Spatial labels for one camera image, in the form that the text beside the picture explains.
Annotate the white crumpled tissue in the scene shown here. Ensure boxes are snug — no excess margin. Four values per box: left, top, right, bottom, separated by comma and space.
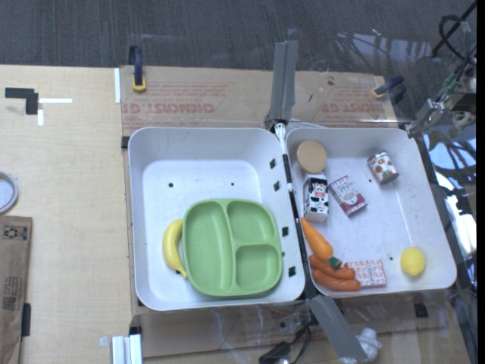
339, 327, 383, 364

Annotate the strawberry print can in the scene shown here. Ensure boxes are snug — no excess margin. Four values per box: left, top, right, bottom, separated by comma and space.
366, 150, 400, 186

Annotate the orange and white packet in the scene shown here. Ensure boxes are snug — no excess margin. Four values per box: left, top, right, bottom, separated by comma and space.
343, 259, 388, 290

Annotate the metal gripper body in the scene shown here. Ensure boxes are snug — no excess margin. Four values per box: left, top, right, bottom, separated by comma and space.
442, 74, 477, 115

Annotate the red and white carton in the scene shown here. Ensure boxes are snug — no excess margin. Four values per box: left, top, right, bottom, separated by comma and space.
327, 174, 369, 218

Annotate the yellow banana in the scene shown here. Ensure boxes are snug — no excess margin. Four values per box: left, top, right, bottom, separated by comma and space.
161, 218, 189, 279

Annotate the yellow lemon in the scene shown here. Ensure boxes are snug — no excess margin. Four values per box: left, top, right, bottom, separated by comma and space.
399, 246, 427, 278

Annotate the brown paper envelope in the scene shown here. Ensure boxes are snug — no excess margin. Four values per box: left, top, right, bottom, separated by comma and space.
0, 215, 33, 364

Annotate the orange sausage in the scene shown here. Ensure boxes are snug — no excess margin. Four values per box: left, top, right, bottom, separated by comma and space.
311, 268, 362, 293
308, 253, 357, 281

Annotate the cow print milk carton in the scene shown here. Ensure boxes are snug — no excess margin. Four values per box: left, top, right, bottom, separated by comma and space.
302, 173, 330, 224

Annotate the orange carrot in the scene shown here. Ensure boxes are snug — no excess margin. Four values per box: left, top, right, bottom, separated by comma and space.
299, 217, 343, 270

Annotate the white plastic tray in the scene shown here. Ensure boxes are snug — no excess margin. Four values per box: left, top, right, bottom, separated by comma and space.
127, 127, 307, 312
284, 127, 458, 300

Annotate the white round ring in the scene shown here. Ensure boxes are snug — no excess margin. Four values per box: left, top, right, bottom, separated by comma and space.
0, 170, 20, 216

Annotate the brown cardboard board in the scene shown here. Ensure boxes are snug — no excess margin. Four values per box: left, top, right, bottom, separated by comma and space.
119, 64, 457, 359

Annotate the green divided plate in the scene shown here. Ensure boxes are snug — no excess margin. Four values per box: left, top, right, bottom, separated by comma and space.
181, 198, 285, 298

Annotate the round beige biscuit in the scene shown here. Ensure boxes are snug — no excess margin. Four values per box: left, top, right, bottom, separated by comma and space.
296, 140, 329, 175

